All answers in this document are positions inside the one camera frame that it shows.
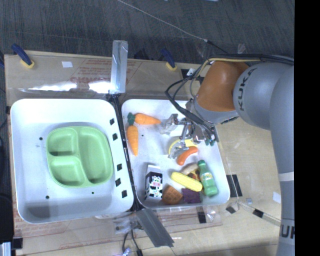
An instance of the blue clamp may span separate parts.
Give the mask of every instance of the blue clamp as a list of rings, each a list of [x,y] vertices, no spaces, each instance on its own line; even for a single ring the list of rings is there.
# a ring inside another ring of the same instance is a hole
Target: blue clamp
[[[20,56],[21,61],[20,63],[26,66],[28,69],[32,69],[34,66],[34,62],[29,58],[29,56],[26,54],[24,49],[22,49],[19,45],[16,43],[11,45],[11,49]]]
[[[167,61],[166,66],[171,71],[175,71],[177,69],[177,65],[175,64],[174,58],[171,53],[166,48],[161,49],[161,53]]]

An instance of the toy bottle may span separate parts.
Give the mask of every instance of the toy bottle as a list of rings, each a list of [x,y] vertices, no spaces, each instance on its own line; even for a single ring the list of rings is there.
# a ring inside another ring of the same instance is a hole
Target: toy bottle
[[[207,164],[204,160],[198,161],[200,169],[200,180],[204,188],[204,194],[208,197],[212,197],[218,193],[216,181],[212,173],[208,170]]]

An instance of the orange sausage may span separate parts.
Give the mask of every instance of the orange sausage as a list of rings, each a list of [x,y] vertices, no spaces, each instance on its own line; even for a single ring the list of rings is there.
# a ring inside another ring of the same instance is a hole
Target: orange sausage
[[[180,166],[183,166],[185,164],[186,159],[194,153],[198,152],[198,148],[196,146],[190,146],[187,151],[184,151],[181,155],[178,156],[176,159],[176,163]]]

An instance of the toy food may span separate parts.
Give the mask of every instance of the toy food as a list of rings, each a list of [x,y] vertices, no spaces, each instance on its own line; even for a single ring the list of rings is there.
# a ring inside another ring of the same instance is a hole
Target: toy food
[[[126,129],[126,137],[128,139],[128,143],[131,147],[131,150],[135,156],[138,155],[138,147],[139,147],[139,132],[138,128],[134,126],[135,119],[131,113],[128,114],[128,123],[129,126]]]
[[[202,190],[203,186],[200,181],[195,180],[193,178],[188,177],[180,172],[174,171],[171,174],[171,179],[182,186],[186,187],[187,189],[199,192]]]
[[[193,191],[188,188],[182,188],[183,201],[189,204],[201,203],[200,192]]]
[[[199,169],[193,170],[193,171],[190,172],[187,176],[190,177],[190,178],[192,178],[192,179],[195,179],[195,180],[201,182],[201,179],[200,179],[200,170],[199,170]]]
[[[196,146],[190,146],[187,151],[184,151],[181,155],[178,156],[176,162],[178,165],[183,166],[187,158],[194,153],[198,152],[198,148]]]
[[[168,154],[169,154],[169,155],[170,155],[170,153],[171,153],[171,149],[173,148],[173,146],[174,146],[175,144],[177,144],[178,142],[180,142],[180,141],[181,141],[181,139],[178,138],[178,139],[176,139],[174,142],[171,143],[171,145],[169,146],[169,149],[168,149]],[[189,138],[185,139],[185,140],[184,140],[184,143],[185,143],[185,146],[186,146],[186,147],[191,147],[191,146],[197,147],[197,145],[194,144],[193,141],[192,141],[191,139],[189,139]]]
[[[204,194],[209,197],[216,195],[218,193],[217,184],[212,173],[207,168],[206,162],[200,160],[198,161],[198,166],[200,168],[200,179],[204,188]]]
[[[134,121],[139,125],[157,125],[161,124],[161,121],[153,116],[143,114],[143,113],[137,113],[134,115],[135,119]]]
[[[159,166],[149,164],[146,172],[144,200],[161,200],[163,196],[163,175]]]
[[[183,195],[173,186],[168,185],[162,194],[162,201],[166,205],[176,205],[183,198]]]
[[[190,163],[190,164],[185,165],[185,166],[181,169],[180,173],[182,173],[182,174],[184,174],[184,175],[188,175],[189,173],[191,173],[192,171],[195,171],[195,170],[197,170],[197,169],[199,169],[198,164],[197,164],[196,162],[193,162],[193,163]]]

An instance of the green divided plate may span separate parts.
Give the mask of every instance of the green divided plate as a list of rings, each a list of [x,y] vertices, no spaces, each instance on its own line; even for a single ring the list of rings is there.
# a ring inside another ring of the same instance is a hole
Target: green divided plate
[[[84,188],[108,181],[114,171],[107,137],[91,126],[51,131],[46,156],[53,180],[63,187]]]

